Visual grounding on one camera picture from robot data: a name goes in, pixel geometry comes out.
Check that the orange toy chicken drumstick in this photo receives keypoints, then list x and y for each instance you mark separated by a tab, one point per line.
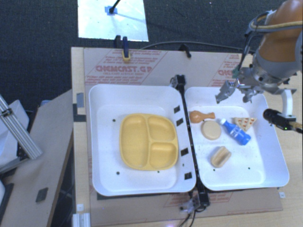
197	116

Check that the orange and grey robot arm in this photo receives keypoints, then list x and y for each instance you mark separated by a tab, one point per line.
279	39

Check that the yellow divided plate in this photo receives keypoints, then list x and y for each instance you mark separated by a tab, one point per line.
148	141

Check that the toy pizza slice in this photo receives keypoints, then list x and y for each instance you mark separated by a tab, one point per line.
245	123

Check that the black cylinder on white bracket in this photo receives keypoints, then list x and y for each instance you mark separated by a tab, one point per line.
280	117

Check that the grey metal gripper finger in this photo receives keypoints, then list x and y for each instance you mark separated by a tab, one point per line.
225	92
249	95

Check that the white plastic tray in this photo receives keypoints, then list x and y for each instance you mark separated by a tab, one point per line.
109	136
260	169

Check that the brown cardboard board red print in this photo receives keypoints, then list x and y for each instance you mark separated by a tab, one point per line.
142	67

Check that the thin black rod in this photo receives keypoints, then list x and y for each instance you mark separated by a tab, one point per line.
189	136

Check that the blue plastic bottle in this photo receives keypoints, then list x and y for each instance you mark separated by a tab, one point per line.
236	132

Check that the round tan biscuit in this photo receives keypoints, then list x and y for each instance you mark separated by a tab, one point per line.
211	130

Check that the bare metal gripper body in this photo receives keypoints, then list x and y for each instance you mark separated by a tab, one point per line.
258	80

